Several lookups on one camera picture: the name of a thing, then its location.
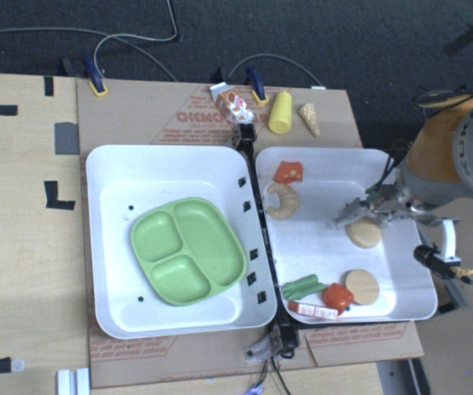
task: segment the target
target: white tray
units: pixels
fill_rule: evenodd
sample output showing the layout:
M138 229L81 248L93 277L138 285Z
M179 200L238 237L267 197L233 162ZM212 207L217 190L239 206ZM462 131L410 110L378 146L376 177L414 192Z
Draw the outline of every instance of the white tray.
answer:
M101 146L88 156L86 172L95 312L110 336L254 328L274 318L271 272L247 163L238 152L222 146ZM174 306L152 290L129 233L143 213L189 197L205 198L225 216L245 249L248 270L239 284L208 300Z
M376 150L293 147L267 148L257 157L266 209L279 205L277 194L267 194L267 187L280 163L299 161L304 167L303 181L291 184L299 195L294 215L284 221L266 215L279 284L311 273L324 284L343 284L345 274L358 268L371 272L378 281L378 300L372 305L352 305L339 316L339 323L426 319L437 308L430 272L413 257L420 238L412 220L392 222L373 249L355 246L344 228L334 226L346 203L365 198L364 190L380 179L386 160L387 155ZM317 295L304 302L322 305ZM329 319L290 314L302 323L329 323Z

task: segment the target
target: wire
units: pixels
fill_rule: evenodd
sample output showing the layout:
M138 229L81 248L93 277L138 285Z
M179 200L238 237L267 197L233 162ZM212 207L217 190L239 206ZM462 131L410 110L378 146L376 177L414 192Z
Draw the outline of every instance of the wire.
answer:
M292 64L293 66L297 67L298 69L300 69L302 72L304 72L306 75L308 75L309 77L311 77L311 79L313 79L315 81L315 83L319 86L323 86L323 84L320 82L320 80L314 76L308 69L306 69L304 66L302 66L301 64L297 63L295 60L292 60L290 58L287 58L287 57L284 57L284 56L280 56L278 54L271 54L271 53L259 53L259 54L254 54L252 56L249 56L249 57L246 57L244 58L243 60L239 61L236 66L234 66L232 68L232 70L229 72L229 75L227 76L227 79L229 80L233 75L234 75L234 72L236 72L236 70L239 69L239 67L250 61L250 60L254 60L255 58L276 58L278 60L281 60L283 62L286 62L286 63L289 63L289 64Z
M280 382L282 383L282 386L284 387L285 393L287 393L287 395L291 395L291 392L289 392L289 389L287 388L287 385L285 384L284 379L282 378L280 371L278 370L278 367L276 367L275 356L273 355L271 356L271 363L272 363L272 368L275 370L276 374L278 375L278 379L280 380Z
M143 54L144 56L148 57L152 62L158 65L173 81L178 81L178 79L165 67L165 65L160 62L157 58L152 56L150 53L147 53L144 49L136 46L135 44L131 44L128 41L121 39L123 38L132 38L138 40L145 40L151 42L158 42L158 43L166 43L176 40L178 38L178 27L174 18L174 12L172 10L172 4L170 0L166 0L167 7L169 9L170 20L172 22L173 27L173 34L169 38L150 38L141 35L132 35L132 34L107 34L106 32L102 32L100 30L89 30L85 28L72 28L72 27L57 27L57 26L32 26L32 27L24 27L24 28L7 28L1 29L0 34L14 34L14 33L26 33L26 32L72 32L72 33L79 33L79 34L89 34L89 35L98 35L104 37L95 47L94 49L94 63L95 66L98 68L101 76L103 76L101 70L99 69L99 65L97 63L97 55L102 47L102 45L108 40L115 40L122 44L125 44L132 49L135 49L139 53Z

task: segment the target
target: croissant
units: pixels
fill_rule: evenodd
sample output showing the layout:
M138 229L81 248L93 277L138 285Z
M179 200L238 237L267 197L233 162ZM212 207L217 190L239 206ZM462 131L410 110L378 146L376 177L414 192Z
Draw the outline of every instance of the croissant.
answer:
M299 207L299 195L288 184L274 182L267 188L267 193L278 193L280 198L280 207L267 208L267 213L275 220L286 220Z
M320 136L320 127L318 126L318 119L317 113L315 111L315 104L307 103L306 105L302 105L299 109L299 114L304 119L304 122L308 126L309 131L315 137Z

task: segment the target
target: red tomato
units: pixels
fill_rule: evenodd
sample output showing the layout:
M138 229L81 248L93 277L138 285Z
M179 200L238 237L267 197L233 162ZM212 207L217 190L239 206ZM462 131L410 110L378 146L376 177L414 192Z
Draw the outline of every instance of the red tomato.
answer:
M353 293L340 284L333 282L323 292L322 301L330 309L336 309L338 314L342 314L353 301Z

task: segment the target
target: blue clamp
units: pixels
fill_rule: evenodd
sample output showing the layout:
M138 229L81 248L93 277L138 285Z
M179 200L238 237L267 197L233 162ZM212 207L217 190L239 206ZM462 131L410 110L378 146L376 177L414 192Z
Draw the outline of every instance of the blue clamp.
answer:
M94 61L88 57L84 56L82 62L85 64L86 72L90 78L90 88L93 90L95 96L102 98L108 94L108 88L103 82L103 77L100 75L99 70Z
M262 77L258 74L253 67L247 66L245 69L245 74L247 78L253 84L253 94L254 99L258 102L258 105L265 105L269 102L269 97L266 95L265 89L263 87L263 80Z

